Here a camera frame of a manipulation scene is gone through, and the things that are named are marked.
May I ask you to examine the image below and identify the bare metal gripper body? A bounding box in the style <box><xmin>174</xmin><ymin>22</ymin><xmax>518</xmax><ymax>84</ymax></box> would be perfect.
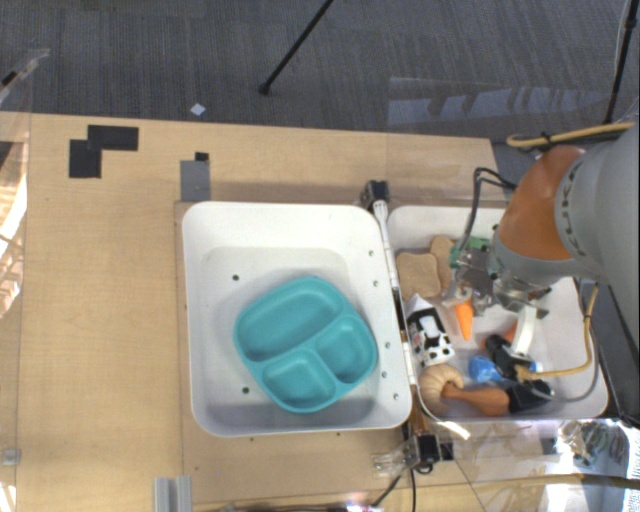
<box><xmin>455</xmin><ymin>248</ymin><xmax>552</xmax><ymax>309</ymax></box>

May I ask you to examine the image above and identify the orange carrot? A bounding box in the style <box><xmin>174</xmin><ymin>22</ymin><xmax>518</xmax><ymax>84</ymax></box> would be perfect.
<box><xmin>454</xmin><ymin>298</ymin><xmax>475</xmax><ymax>343</ymax></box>

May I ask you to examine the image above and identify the brown bread slice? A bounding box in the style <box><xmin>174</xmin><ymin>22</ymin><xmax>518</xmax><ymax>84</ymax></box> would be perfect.
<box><xmin>396</xmin><ymin>251</ymin><xmax>442</xmax><ymax>302</ymax></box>
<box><xmin>429</xmin><ymin>235</ymin><xmax>457</xmax><ymax>284</ymax></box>

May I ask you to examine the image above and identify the white plastic tray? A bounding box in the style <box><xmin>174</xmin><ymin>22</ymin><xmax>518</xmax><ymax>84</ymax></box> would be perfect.
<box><xmin>387</xmin><ymin>204</ymin><xmax>610</xmax><ymax>424</ymax></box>
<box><xmin>181</xmin><ymin>200</ymin><xmax>414</xmax><ymax>439</ymax></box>

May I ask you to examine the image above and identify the cow print milk carton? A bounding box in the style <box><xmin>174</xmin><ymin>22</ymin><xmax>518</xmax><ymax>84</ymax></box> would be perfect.
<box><xmin>403</xmin><ymin>293</ymin><xmax>457</xmax><ymax>370</ymax></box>

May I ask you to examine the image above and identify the blue rounded toy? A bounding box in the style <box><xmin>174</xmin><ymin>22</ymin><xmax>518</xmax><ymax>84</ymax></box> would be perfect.
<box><xmin>468</xmin><ymin>354</ymin><xmax>502</xmax><ymax>386</ymax></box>

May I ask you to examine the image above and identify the beige croissant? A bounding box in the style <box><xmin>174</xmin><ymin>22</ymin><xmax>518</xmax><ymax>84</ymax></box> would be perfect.
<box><xmin>418</xmin><ymin>363</ymin><xmax>466</xmax><ymax>417</ymax></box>

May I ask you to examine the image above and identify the brown chicken drumstick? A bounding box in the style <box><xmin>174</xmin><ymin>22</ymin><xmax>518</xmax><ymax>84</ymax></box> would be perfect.
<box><xmin>441</xmin><ymin>383</ymin><xmax>511</xmax><ymax>418</ymax></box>

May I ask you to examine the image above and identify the blue divided plate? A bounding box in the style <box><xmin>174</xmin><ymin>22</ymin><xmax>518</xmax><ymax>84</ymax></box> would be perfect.
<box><xmin>232</xmin><ymin>275</ymin><xmax>379</xmax><ymax>416</ymax></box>

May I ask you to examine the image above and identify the black cylinder on white bracket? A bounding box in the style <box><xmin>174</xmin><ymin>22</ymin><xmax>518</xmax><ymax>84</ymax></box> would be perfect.
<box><xmin>483</xmin><ymin>305</ymin><xmax>555</xmax><ymax>415</ymax></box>

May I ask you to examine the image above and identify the black block with thin wires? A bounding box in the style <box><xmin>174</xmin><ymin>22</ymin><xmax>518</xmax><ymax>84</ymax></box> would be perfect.
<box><xmin>416</xmin><ymin>433</ymin><xmax>454</xmax><ymax>465</ymax></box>
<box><xmin>363</xmin><ymin>179</ymin><xmax>391</xmax><ymax>207</ymax></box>

